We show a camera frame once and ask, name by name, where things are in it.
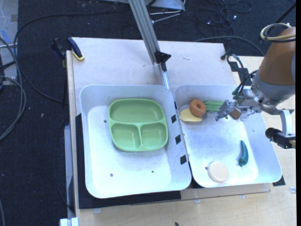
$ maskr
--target orange donut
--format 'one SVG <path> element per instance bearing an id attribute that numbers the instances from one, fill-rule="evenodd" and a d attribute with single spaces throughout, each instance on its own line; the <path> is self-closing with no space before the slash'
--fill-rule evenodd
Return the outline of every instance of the orange donut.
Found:
<path id="1" fill-rule="evenodd" d="M 206 113 L 206 105 L 203 101 L 194 99 L 189 104 L 191 113 L 195 116 L 202 117 Z"/>

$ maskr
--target blue-green object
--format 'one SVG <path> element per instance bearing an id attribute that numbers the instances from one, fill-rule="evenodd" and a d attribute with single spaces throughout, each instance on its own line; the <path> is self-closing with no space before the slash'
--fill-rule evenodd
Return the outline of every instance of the blue-green object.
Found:
<path id="1" fill-rule="evenodd" d="M 236 95 L 238 93 L 239 89 L 240 89 L 240 86 L 237 86 L 237 88 L 232 92 L 232 95 L 233 96 Z"/>
<path id="2" fill-rule="evenodd" d="M 238 160 L 238 164 L 242 167 L 245 166 L 248 163 L 249 160 L 249 152 L 248 149 L 243 141 L 240 141 L 240 147 L 241 147 L 241 152 L 240 152 L 240 157 Z"/>
<path id="3" fill-rule="evenodd" d="M 109 127 L 113 144 L 126 152 L 158 150 L 168 141 L 165 113 L 150 99 L 115 100 L 109 106 Z"/>
<path id="4" fill-rule="evenodd" d="M 234 99 L 234 100 L 237 100 L 239 97 L 240 97 L 240 93 L 237 93 L 237 94 L 233 97 L 233 99 Z"/>

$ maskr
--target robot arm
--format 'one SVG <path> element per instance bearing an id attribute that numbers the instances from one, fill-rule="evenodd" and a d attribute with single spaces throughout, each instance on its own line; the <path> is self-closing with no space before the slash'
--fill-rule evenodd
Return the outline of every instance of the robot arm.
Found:
<path id="1" fill-rule="evenodd" d="M 281 25 L 286 26 L 285 30 L 274 38 L 267 37 L 267 30 L 279 24 L 269 25 L 262 30 L 261 37 L 273 43 L 254 76 L 251 88 L 234 95 L 234 101 L 226 100 L 219 112 L 215 113 L 215 119 L 218 121 L 236 113 L 237 119 L 243 121 L 262 111 L 280 115 L 282 131 L 269 128 L 266 136 L 283 148 L 292 148 L 296 140 L 291 123 L 293 110 L 278 110 L 276 106 L 295 94 L 296 27 Z"/>

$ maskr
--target white round object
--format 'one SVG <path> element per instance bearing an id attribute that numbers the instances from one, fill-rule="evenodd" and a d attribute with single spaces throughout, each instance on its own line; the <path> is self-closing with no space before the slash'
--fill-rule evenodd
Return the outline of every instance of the white round object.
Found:
<path id="1" fill-rule="evenodd" d="M 223 183 L 229 178 L 229 170 L 221 161 L 212 161 L 208 165 L 209 177 L 217 183 Z"/>

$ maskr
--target black carpet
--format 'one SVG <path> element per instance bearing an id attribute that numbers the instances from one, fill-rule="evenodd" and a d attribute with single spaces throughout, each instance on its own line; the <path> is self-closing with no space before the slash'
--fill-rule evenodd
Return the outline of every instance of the black carpet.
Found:
<path id="1" fill-rule="evenodd" d="M 270 44 L 260 40 L 261 29 L 275 23 L 295 1 L 187 0 L 185 13 L 157 22 L 154 28 L 158 40 L 238 36 L 250 40 L 265 54 Z M 28 24 L 37 18 L 41 19 Z M 296 25 L 296 8 L 281 22 Z M 55 38 L 64 41 L 66 48 L 68 37 L 140 38 L 128 5 L 102 1 L 19 0 L 18 23 L 19 29 L 26 25 L 18 38 L 18 58 L 24 74 L 37 90 L 59 101 L 63 100 L 66 70 L 51 50 Z M 262 55 L 242 39 L 208 41 L 222 42 L 226 50 L 238 56 Z M 56 185 L 55 162 L 58 187 L 65 198 L 63 130 L 57 146 L 56 140 L 68 108 L 37 93 L 25 79 L 24 89 L 26 110 L 14 130 L 0 141 L 0 198 L 7 226 L 54 226 L 67 217 L 67 207 Z M 19 98 L 20 90 L 15 86 L 0 90 L 0 130 L 16 117 Z"/>

